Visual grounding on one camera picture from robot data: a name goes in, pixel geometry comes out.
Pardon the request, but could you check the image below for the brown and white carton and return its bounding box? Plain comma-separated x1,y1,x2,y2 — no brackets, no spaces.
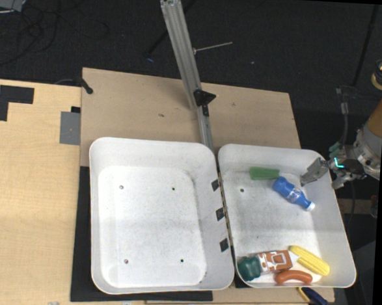
255,247,294,277

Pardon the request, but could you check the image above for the orange sausage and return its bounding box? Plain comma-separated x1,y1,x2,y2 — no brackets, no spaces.
273,268,314,287

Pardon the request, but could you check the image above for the white plastic tray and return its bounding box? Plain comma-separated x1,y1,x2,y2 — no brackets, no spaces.
208,141,366,296
79,135,245,304

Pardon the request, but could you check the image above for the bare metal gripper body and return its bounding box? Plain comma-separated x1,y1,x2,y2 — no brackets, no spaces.
327,143,382,184

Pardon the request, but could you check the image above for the yellow corn cob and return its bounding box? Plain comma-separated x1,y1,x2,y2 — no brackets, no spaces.
286,244,333,278

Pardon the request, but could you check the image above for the brown flat board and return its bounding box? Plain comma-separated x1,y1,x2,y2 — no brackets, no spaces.
66,67,350,305

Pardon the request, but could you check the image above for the blue plastic bottle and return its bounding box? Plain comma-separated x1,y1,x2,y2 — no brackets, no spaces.
270,175,318,213

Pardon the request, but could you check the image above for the dark green bell pepper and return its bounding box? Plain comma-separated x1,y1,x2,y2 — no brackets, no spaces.
236,255,264,283

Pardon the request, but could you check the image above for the green ridged toy vegetable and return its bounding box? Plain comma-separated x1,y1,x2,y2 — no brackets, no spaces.
249,166,281,183

